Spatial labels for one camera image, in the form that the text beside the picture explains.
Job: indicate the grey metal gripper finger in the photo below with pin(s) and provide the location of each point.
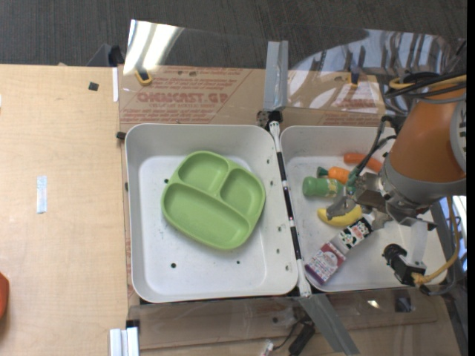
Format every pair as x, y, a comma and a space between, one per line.
340, 207
380, 220

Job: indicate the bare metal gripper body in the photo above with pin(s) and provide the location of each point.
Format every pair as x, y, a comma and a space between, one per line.
373, 197

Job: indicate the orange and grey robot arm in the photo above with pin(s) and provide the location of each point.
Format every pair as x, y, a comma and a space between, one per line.
421, 150

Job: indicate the yellow banana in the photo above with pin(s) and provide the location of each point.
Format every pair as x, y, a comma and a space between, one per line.
343, 219

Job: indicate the green bottle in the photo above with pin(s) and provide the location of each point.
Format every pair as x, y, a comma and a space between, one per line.
319, 187

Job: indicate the white cow print bottle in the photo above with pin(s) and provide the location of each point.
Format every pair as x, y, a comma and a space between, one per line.
352, 236

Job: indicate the orange carrot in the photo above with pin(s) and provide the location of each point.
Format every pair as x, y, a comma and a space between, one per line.
338, 174

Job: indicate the orange sausage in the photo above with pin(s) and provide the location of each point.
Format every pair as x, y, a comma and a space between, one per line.
356, 158

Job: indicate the white plastic tray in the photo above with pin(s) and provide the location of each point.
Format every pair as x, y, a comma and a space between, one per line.
208, 273
371, 269

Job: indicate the pink and white carton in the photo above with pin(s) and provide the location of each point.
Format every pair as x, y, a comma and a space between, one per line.
326, 262

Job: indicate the thin black and white rod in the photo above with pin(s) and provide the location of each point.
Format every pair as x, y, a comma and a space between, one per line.
284, 176

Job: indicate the green divided plate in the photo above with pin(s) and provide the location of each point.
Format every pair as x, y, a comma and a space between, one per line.
208, 206

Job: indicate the brown cardboard board red print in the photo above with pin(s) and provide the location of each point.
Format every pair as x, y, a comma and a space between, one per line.
193, 98

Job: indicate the black cylinder on white bracket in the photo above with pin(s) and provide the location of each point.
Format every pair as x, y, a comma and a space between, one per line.
402, 263

